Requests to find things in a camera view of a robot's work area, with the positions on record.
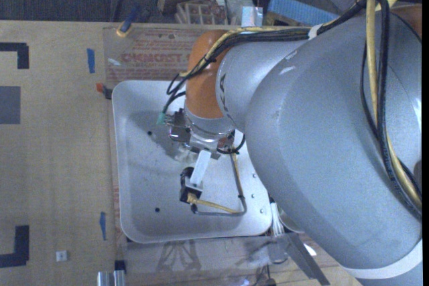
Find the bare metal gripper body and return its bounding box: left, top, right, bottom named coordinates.
left=166, top=109, right=236, bottom=160

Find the white plastic tray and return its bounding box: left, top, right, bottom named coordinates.
left=111, top=79, right=273, bottom=244

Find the brown cardboard board red print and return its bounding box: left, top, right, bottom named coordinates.
left=102, top=25, right=235, bottom=245

